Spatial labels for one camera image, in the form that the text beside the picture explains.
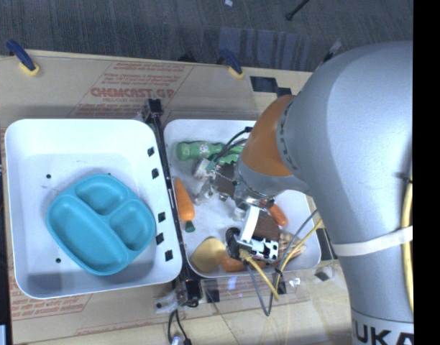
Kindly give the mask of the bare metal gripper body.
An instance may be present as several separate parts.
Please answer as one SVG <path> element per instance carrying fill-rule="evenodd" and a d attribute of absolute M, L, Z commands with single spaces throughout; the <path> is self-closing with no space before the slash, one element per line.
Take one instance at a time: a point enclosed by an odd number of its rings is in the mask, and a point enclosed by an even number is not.
<path fill-rule="evenodd" d="M 259 206 L 259 198 L 241 179 L 236 163 L 220 165 L 214 171 L 214 189 L 220 196 L 230 198 L 237 208 L 243 210 Z"/>

